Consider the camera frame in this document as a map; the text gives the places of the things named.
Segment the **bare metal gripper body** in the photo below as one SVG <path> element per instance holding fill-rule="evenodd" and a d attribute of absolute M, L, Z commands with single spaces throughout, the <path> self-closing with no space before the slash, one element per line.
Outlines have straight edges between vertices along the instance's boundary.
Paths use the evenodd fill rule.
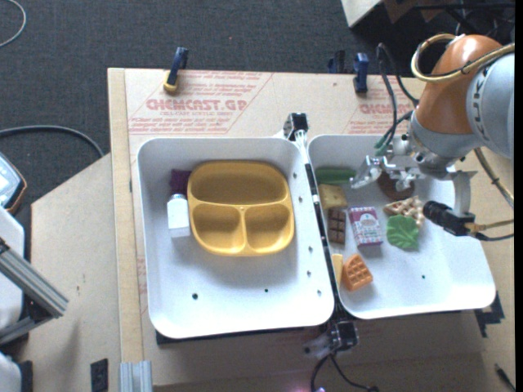
<path fill-rule="evenodd" d="M 440 136 L 394 136 L 387 144 L 382 169 L 397 180 L 416 180 L 424 176 L 444 179 L 454 163 L 454 151 Z"/>

